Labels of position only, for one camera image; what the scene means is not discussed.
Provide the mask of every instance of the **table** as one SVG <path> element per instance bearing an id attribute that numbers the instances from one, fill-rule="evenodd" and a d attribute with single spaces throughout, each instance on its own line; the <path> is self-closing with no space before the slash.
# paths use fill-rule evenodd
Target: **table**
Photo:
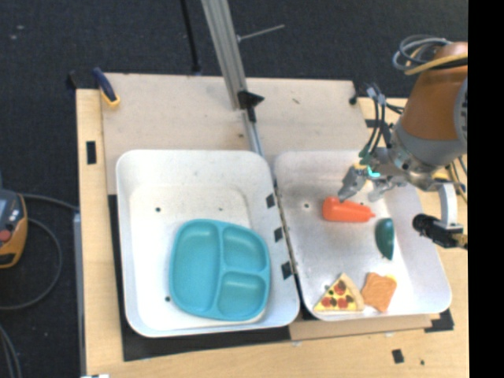
<path id="1" fill-rule="evenodd" d="M 419 377 L 441 374 L 447 377 L 469 376 L 468 254 L 459 249 L 443 248 L 438 248 L 438 252 L 453 295 L 449 313 L 402 317 L 382 321 L 380 325 L 350 321 L 329 327 L 320 321 L 296 320 L 289 326 L 291 340 L 124 361 L 108 203 L 108 196 L 114 189 L 111 164 L 118 153 L 114 153 L 114 148 L 110 147 L 111 137 L 107 130 L 114 123 L 107 117 L 113 117 L 114 110 L 126 110 L 128 102 L 135 99 L 140 100 L 137 105 L 145 105 L 146 112 L 157 104 L 164 105 L 156 103 L 160 98 L 155 91 L 159 91 L 160 86 L 165 91 L 163 94 L 169 97 L 165 102 L 170 102 L 169 105 L 176 108 L 174 112 L 166 114 L 172 122 L 187 123 L 187 116 L 191 113 L 191 108 L 187 108 L 188 99 L 197 102 L 193 112 L 202 105 L 231 109 L 228 107 L 224 82 L 219 77 L 108 76 L 121 96 L 122 108 L 107 108 L 97 90 L 78 89 L 76 92 L 80 182 L 77 277 L 81 293 L 83 376 L 109 374 L 112 378 L 129 378 L 169 374 L 292 377 L 336 373 L 357 378 L 405 374 Z M 327 116 L 328 110 L 335 106 L 347 110 L 348 99 L 354 91 L 351 82 L 251 79 L 248 84 L 251 92 L 266 97 L 265 102 L 256 110 L 259 131 L 264 134 L 262 142 L 268 161 L 272 161 L 285 148 L 283 145 L 294 150 L 331 150 L 341 144 L 345 145 L 345 142 L 337 143 L 335 135 L 352 133 L 351 130 L 346 130 L 344 119 L 336 119 L 338 112 L 334 116 L 329 113 L 330 121 L 322 116 L 324 113 Z M 146 97 L 154 97 L 154 104 L 146 102 Z M 404 99 L 392 102 L 400 104 Z M 306 107 L 313 112 L 300 110 Z M 348 113 L 348 116 L 367 118 L 372 117 L 371 113 L 369 100 L 360 99 L 354 112 Z M 211 149 L 247 149 L 239 117 L 232 119 L 232 127 L 222 124 L 219 117 L 212 117 L 209 113 L 206 114 L 206 120 L 192 120 L 191 124 L 196 124 L 202 131 L 208 131 L 212 121 L 220 125 L 218 130 L 221 133 L 213 130 L 214 138 L 203 143 L 200 140 L 199 144 L 208 145 Z M 117 126 L 117 130 L 124 127 L 119 124 Z M 127 134 L 129 139 L 125 141 L 138 147 L 141 140 L 135 139 L 144 132 L 141 125 L 136 127 L 138 133 Z M 186 131 L 178 129 L 175 136 L 165 136 L 157 144 L 164 148 L 178 148 L 193 141 L 189 135 L 184 134 Z M 215 138 L 222 133 L 234 136 L 233 140 Z M 147 140 L 152 140 L 148 145 L 159 142 L 157 136 L 159 134 L 151 129 L 151 134 L 146 136 Z M 437 195 L 419 192 L 419 197 L 424 211 L 439 217 Z M 467 231 L 467 206 L 459 200 L 459 218 Z M 450 317 L 453 318 L 453 329 L 450 329 Z M 443 330 L 444 322 L 448 322 L 447 330 Z"/>

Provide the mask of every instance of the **orange toy food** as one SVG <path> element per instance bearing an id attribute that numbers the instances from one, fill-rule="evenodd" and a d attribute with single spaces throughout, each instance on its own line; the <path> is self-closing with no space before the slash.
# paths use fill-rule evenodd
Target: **orange toy food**
<path id="1" fill-rule="evenodd" d="M 397 282 L 389 276 L 380 276 L 377 273 L 368 273 L 365 286 L 361 293 L 366 305 L 385 312 L 391 303 Z"/>
<path id="2" fill-rule="evenodd" d="M 328 221 L 364 223 L 375 215 L 368 206 L 349 200 L 341 203 L 335 196 L 328 196 L 322 205 L 322 216 Z"/>
<path id="3" fill-rule="evenodd" d="M 345 273 L 326 290 L 314 311 L 362 311 L 364 299 L 354 282 Z"/>

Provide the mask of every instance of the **red button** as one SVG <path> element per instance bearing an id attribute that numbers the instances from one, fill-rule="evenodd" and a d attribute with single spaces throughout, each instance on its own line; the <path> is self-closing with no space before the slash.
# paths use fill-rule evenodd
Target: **red button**
<path id="1" fill-rule="evenodd" d="M 9 241 L 10 237 L 12 234 L 10 233 L 9 230 L 1 230 L 0 231 L 0 242 L 6 243 Z"/>

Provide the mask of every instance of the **blue divided plate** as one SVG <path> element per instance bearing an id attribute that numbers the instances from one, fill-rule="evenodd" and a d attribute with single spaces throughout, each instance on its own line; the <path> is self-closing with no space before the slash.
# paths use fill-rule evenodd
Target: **blue divided plate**
<path id="1" fill-rule="evenodd" d="M 172 300 L 184 311 L 224 321 L 246 321 L 266 306 L 268 247 L 249 228 L 191 220 L 176 233 L 169 266 Z"/>

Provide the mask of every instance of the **black floor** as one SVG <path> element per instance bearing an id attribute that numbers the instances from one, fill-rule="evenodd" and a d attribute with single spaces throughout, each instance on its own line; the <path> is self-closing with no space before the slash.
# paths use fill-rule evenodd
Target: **black floor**
<path id="1" fill-rule="evenodd" d="M 414 78 L 391 65 L 406 36 L 468 40 L 469 0 L 229 0 L 247 77 L 376 82 L 407 97 Z M 0 0 L 0 172 L 5 189 L 78 204 L 76 117 L 65 81 L 94 87 L 91 70 L 190 74 L 180 0 Z M 187 0 L 202 74 L 220 75 L 199 0 Z M 57 285 L 27 309 L 0 311 L 23 376 L 80 376 L 73 212 L 27 200 L 60 240 Z M 31 224 L 20 263 L 0 269 L 0 307 L 51 282 L 57 251 Z M 0 376 L 9 376 L 0 350 Z"/>

